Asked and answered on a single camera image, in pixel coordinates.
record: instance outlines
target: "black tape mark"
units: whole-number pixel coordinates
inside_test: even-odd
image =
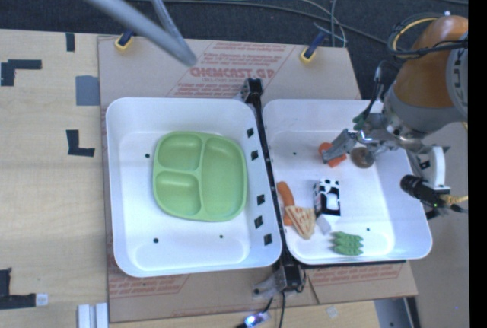
[[[75,35],[73,33],[66,34],[66,52],[75,51]]]
[[[10,272],[12,269],[0,270],[0,297],[9,295]]]
[[[10,273],[12,269],[0,270],[0,309],[20,309],[22,307],[35,307],[36,294],[11,295]]]
[[[264,220],[263,220],[262,216],[260,215],[255,220],[253,220],[253,224],[255,225],[256,229],[261,227],[264,224]]]
[[[264,236],[264,245],[269,245],[272,243],[272,235],[271,234],[266,234]]]
[[[13,86],[17,69],[41,69],[42,67],[42,60],[9,59],[1,65],[0,86]]]
[[[68,137],[68,154],[76,156],[94,156],[94,148],[79,148],[79,131],[74,129],[66,130],[66,136]]]
[[[76,106],[100,106],[100,84],[90,75],[76,77]]]

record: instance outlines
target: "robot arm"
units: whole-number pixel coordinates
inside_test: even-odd
[[[412,49],[398,51],[398,39],[426,21],[431,23]],[[355,131],[344,129],[332,147],[322,152],[323,162],[347,152],[355,165],[366,168],[380,153],[402,148],[418,176],[405,176],[401,187],[433,208],[461,212],[444,185],[443,148],[422,140],[449,123],[467,121],[468,20],[454,15],[414,16],[394,27],[388,46],[404,63],[384,95],[381,113],[371,113],[371,107],[382,91],[380,70],[385,62],[377,68],[369,107],[353,119]]]

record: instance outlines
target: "yellow clamp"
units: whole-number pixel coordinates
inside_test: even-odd
[[[301,52],[301,54],[299,55],[299,59],[301,60],[302,63],[304,64],[308,64],[311,62],[311,60],[314,59],[314,56],[316,55],[315,52],[311,53],[311,56],[310,57],[306,57],[305,56],[305,53],[306,51],[308,50],[308,48],[304,48],[303,49],[303,52]]]
[[[134,40],[133,34],[129,35],[129,39],[125,43],[121,43],[120,40],[122,37],[127,37],[125,33],[120,34],[120,36],[115,40],[115,48],[117,48],[120,52],[125,51],[129,46],[132,44]]]

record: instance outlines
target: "yellow object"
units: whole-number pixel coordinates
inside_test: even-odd
[[[459,40],[467,31],[467,18],[458,15],[443,16],[423,30],[412,49],[425,49],[439,46],[448,40]],[[393,84],[396,96],[414,107],[452,107],[454,104],[447,89],[445,73],[450,52],[443,50],[407,60]]]
[[[304,54],[306,53],[306,51],[307,51],[307,48],[304,48],[304,49],[303,49],[303,52],[301,52],[301,54],[299,55],[299,59],[300,59],[300,60],[301,60],[301,62],[302,62],[302,63],[304,63],[304,64],[310,63],[310,62],[311,62],[311,60],[313,60],[313,59],[314,59],[314,55],[316,55],[316,53],[315,53],[315,52],[313,52],[313,53],[311,54],[311,56],[310,56],[309,58],[307,58],[307,57],[304,55]]]
[[[444,194],[440,196],[448,205],[453,205],[455,203],[468,201],[468,196],[451,196],[449,194]]]
[[[122,45],[120,43],[120,39],[122,38],[123,34],[120,34],[120,37],[116,39],[115,41],[115,47],[120,51],[120,52],[123,52],[124,50],[126,50],[127,48],[129,48],[130,44],[132,44],[132,41],[133,41],[133,37],[130,37],[129,38],[129,41],[127,41],[125,43],[125,45]]]

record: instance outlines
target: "black hole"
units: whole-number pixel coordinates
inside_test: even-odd
[[[266,236],[264,236],[264,245],[271,244],[271,243],[272,243],[272,235],[267,234]]]
[[[430,162],[429,161],[423,161],[422,163],[419,164],[419,168],[424,170],[425,168],[430,167]]]
[[[260,215],[255,220],[253,220],[253,223],[255,224],[256,229],[257,229],[258,227],[262,226],[262,224],[264,223],[264,220],[262,220],[262,216]]]

